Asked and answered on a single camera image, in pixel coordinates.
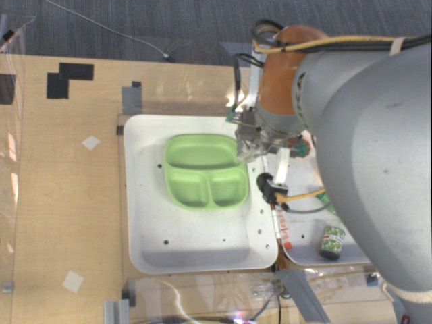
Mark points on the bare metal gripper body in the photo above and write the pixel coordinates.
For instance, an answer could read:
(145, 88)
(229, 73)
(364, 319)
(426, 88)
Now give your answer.
(254, 129)

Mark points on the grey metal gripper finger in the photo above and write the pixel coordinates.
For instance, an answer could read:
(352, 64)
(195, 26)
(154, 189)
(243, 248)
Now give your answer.
(241, 151)
(257, 154)

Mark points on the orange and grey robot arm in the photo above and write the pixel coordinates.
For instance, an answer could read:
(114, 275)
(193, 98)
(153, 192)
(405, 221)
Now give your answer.
(371, 147)

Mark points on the green divided plate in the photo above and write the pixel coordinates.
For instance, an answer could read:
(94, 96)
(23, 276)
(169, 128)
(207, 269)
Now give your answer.
(202, 160)

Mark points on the white tube with red print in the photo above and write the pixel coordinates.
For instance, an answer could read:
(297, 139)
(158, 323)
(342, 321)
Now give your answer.
(282, 227)

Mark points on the white plastic tray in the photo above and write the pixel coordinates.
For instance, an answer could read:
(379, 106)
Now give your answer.
(303, 245)
(189, 238)

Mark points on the green and white can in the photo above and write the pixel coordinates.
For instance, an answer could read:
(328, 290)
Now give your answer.
(332, 242)

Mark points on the black cylinder on white bracket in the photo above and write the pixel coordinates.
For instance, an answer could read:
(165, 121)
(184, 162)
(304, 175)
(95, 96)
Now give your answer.
(272, 187)

